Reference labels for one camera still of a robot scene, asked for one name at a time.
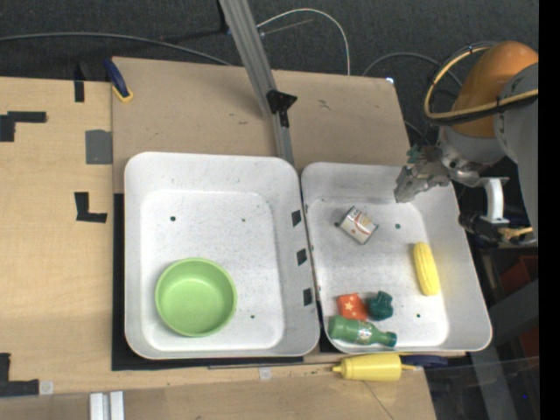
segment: teal object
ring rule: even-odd
[[[186,258],[169,266],[157,280],[156,308],[174,332],[201,337],[228,324],[237,291],[228,272],[205,258]]]
[[[393,315],[392,301],[393,298],[387,292],[380,290],[375,297],[371,297],[366,301],[367,314],[373,320],[390,318]]]
[[[393,332],[382,332],[375,325],[354,318],[332,316],[329,319],[328,332],[333,340],[344,340],[363,346],[377,343],[392,348],[396,344],[396,334]]]

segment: white cable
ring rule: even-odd
[[[319,14],[321,16],[324,16],[324,17],[328,18],[331,22],[333,22],[337,26],[337,28],[340,31],[340,34],[342,34],[342,38],[344,39],[344,47],[346,49],[346,72],[347,72],[348,76],[350,76],[350,49],[348,48],[347,35],[344,33],[344,30],[342,29],[342,26],[340,26],[340,24],[332,16],[329,16],[326,12],[323,12],[322,10],[314,10],[313,8],[298,8],[296,10],[288,10],[286,12],[283,12],[282,14],[278,14],[277,16],[271,17],[268,20],[265,20],[264,22],[261,22],[260,24],[258,24],[256,26],[256,28],[259,29],[262,26],[268,25],[269,23],[274,22],[275,20],[278,20],[279,18],[283,18],[284,16],[288,16],[288,15],[294,14],[296,12],[314,12],[316,14]]]

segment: small box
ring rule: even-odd
[[[369,215],[356,206],[346,212],[339,227],[360,244],[365,244],[371,234],[379,227],[371,221]]]

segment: black cable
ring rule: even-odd
[[[204,52],[198,52],[192,50],[191,48],[186,48],[180,45],[168,44],[167,42],[160,42],[158,40],[152,40],[150,38],[139,38],[137,36],[129,36],[126,34],[113,34],[107,32],[81,32],[81,31],[68,31],[68,32],[39,32],[34,34],[17,34],[14,36],[4,36],[0,38],[0,42],[9,42],[15,40],[27,40],[27,39],[45,39],[45,38],[98,38],[98,39],[121,39],[129,40],[134,42],[144,42],[145,44],[152,44],[154,46],[164,46],[166,48],[171,48],[173,50],[179,50],[181,52],[190,53],[194,56],[199,56],[206,60],[211,60],[217,64],[222,64],[223,66],[231,66],[229,62],[223,59],[216,58],[210,54]]]

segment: green bottle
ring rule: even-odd
[[[329,336],[334,340],[363,346],[378,343],[392,348],[396,344],[396,334],[393,332],[382,332],[369,322],[342,316],[332,316],[329,319]]]

